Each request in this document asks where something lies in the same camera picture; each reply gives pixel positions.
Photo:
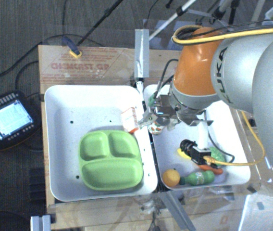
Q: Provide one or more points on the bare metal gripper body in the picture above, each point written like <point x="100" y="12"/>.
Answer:
<point x="166" y="109"/>

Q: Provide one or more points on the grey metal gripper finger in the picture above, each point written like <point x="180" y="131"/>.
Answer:
<point x="148" y="114"/>
<point x="146" y="123"/>

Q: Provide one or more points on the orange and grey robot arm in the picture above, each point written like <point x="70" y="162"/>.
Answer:
<point x="237" y="76"/>

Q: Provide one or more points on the white can with orange print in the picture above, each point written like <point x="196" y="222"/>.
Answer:
<point x="156" y="129"/>

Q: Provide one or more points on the white and orange carton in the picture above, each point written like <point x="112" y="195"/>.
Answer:
<point x="128" y="117"/>

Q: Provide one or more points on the yellow banana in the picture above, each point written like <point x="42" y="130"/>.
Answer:
<point x="182" y="154"/>

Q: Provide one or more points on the green divided plate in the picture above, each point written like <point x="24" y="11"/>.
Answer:
<point x="110" y="160"/>

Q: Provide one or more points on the orange toy fruit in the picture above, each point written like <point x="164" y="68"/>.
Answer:
<point x="171" y="177"/>

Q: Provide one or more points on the white plastic tray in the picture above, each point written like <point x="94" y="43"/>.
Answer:
<point x="78" y="105"/>
<point x="225" y="133"/>

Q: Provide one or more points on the green plastic bottle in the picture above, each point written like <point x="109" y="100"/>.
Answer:
<point x="199" y="177"/>

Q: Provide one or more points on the orange carrot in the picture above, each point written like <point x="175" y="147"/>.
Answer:
<point x="214" y="170"/>

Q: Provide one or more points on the black cylinder on white bracket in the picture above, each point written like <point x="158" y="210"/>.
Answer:
<point x="195" y="151"/>

